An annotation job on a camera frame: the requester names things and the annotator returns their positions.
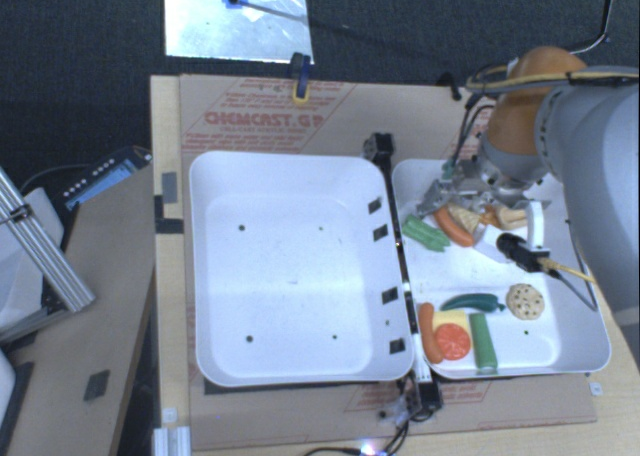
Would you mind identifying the orange sausage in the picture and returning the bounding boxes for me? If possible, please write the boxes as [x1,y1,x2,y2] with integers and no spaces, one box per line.
[433,206,476,249]
[417,302,445,365]

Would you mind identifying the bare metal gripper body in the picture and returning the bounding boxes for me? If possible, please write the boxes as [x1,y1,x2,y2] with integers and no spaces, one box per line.
[437,159,533,211]

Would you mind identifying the beige bread piece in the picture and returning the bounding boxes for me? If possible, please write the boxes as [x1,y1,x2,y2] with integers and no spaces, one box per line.
[496,206,529,232]

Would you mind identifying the thin black and white rod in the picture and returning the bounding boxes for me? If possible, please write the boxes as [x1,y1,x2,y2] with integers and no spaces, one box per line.
[375,153,432,386]

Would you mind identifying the orange citrus slice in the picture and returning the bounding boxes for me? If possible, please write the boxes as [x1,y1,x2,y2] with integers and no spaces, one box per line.
[433,323,473,362]

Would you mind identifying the beige chocolate chip biscuit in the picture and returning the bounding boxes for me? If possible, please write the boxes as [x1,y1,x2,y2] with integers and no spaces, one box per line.
[505,283,546,322]

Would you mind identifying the green cucumber stick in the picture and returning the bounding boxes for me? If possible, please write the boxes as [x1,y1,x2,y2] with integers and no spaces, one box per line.
[468,312,500,375]

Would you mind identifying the white plastic tray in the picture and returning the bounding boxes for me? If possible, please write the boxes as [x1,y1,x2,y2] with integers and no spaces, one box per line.
[391,158,613,379]
[188,150,417,388]

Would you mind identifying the green chili pepper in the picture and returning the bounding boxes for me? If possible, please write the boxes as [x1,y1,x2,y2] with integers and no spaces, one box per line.
[439,293,508,315]

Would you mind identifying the yellow cheese wedge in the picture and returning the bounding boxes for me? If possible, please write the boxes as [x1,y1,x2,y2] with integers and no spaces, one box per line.
[431,309,472,340]

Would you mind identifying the beige pizza slice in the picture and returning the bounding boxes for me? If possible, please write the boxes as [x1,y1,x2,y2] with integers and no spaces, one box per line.
[447,203,484,236]

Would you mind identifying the black cylinder on white bracket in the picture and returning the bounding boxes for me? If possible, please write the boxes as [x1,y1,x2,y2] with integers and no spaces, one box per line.
[495,200,552,274]

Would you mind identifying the brown cardboard board red print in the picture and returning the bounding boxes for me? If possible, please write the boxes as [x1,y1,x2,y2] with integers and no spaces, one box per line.
[178,74,599,452]

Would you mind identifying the green bean pods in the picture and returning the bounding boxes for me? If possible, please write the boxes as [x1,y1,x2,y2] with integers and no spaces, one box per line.
[401,214,452,253]

